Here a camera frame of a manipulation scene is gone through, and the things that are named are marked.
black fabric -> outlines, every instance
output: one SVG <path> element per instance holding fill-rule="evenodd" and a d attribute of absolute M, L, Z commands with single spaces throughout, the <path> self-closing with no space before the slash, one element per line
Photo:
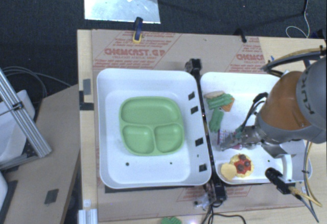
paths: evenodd
<path fill-rule="evenodd" d="M 285 37 L 285 28 L 307 31 L 304 0 L 158 0 L 161 24 L 147 31 Z M 83 0 L 0 0 L 0 67 L 19 65 L 70 84 L 77 83 L 78 29 L 132 29 L 131 23 L 84 19 Z M 312 31 L 326 29 L 326 0 L 309 0 Z M 295 30 L 289 33 L 302 37 Z M 39 85 L 28 76 L 12 77 L 16 88 L 40 97 Z M 65 88 L 44 79 L 49 94 Z"/>

